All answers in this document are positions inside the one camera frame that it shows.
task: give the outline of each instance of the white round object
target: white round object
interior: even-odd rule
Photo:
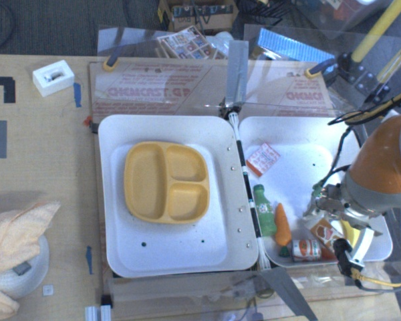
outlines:
[[[49,245],[44,235],[39,237],[40,253],[27,260],[31,269],[18,276],[12,269],[0,274],[0,291],[17,300],[34,291],[49,269]]]

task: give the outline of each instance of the green bottle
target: green bottle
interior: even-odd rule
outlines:
[[[259,216],[261,235],[263,237],[271,237],[275,235],[277,231],[272,206],[269,200],[265,197],[265,188],[263,185],[255,185],[253,190],[255,207]]]

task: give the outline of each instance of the red and white can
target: red and white can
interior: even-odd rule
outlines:
[[[321,260],[321,245],[318,240],[293,240],[293,261]]]

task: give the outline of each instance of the beige tabletop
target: beige tabletop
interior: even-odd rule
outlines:
[[[44,98],[33,84],[33,70],[60,60],[68,63],[82,87],[81,107],[75,104],[73,87]],[[16,82],[14,104],[3,103],[0,86],[0,120],[7,121],[7,157],[0,158],[0,212],[26,208],[38,201],[61,202],[45,232],[50,248],[49,271],[34,292],[19,300],[21,306],[12,321],[84,320],[85,307],[100,305],[103,279],[98,211],[102,206],[97,188],[96,135],[84,124],[91,114],[89,63],[97,60],[0,55],[0,76],[11,76]],[[92,248],[92,274],[85,257],[87,246]],[[43,296],[44,285],[53,286],[53,295]],[[150,286],[148,281],[141,285],[147,292],[155,291],[152,281]],[[301,289],[301,293],[319,320],[401,320],[394,294],[362,294],[356,290],[336,286],[323,291]],[[153,304],[154,300],[143,303]],[[276,294],[259,301],[257,308],[266,320],[306,320],[294,316]],[[203,315],[188,316],[190,313],[190,308],[182,308],[185,316],[162,315],[160,319],[222,320],[213,314],[208,317],[207,310]],[[113,321],[132,319],[130,310],[115,309],[113,315]],[[235,315],[237,319],[243,310]]]

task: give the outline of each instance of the carrot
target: carrot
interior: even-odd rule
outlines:
[[[291,230],[289,229],[288,219],[282,203],[278,203],[276,207],[275,224],[277,228],[275,240],[282,247],[279,255],[281,257],[289,257],[287,245],[291,241]]]

